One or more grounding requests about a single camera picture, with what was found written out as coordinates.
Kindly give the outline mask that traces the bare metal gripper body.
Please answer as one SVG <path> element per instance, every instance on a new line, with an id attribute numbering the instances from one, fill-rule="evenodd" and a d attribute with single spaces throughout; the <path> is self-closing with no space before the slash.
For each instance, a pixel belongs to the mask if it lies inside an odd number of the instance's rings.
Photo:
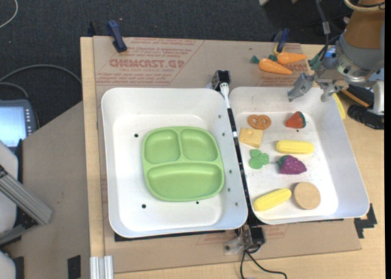
<path id="1" fill-rule="evenodd" d="M 337 50 L 329 50 L 316 71 L 316 82 L 345 87 L 347 85 L 367 86 L 370 77 L 376 74 L 376 69 L 366 69 L 358 66 L 351 59 Z"/>

